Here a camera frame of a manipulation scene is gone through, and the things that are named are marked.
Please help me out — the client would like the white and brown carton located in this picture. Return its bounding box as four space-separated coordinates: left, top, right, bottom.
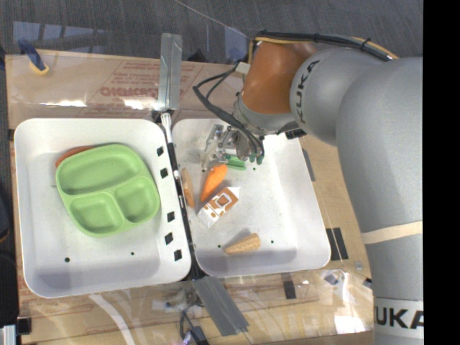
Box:
196 185 242 229

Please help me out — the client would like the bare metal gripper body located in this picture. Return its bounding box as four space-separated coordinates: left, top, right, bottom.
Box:
229 129 254 162

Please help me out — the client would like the green divided plate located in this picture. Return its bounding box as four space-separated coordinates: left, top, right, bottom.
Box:
55 143 161 238

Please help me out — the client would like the brown cardboard board red print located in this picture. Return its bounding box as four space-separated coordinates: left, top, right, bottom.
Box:
4 50 374 345

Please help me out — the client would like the orange sausage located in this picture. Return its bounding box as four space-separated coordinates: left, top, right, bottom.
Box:
55 145 97 169

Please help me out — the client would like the tan bread slice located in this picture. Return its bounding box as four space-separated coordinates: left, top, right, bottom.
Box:
180 167 196 208

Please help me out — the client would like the tan waffle cone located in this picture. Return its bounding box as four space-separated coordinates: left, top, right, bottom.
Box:
223 232 262 256

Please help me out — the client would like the white plastic tray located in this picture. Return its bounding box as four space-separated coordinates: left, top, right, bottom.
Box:
13 117 193 299
171 117 332 279

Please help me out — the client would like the orange carrot with green top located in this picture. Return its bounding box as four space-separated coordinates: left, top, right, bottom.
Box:
199 155 248 203

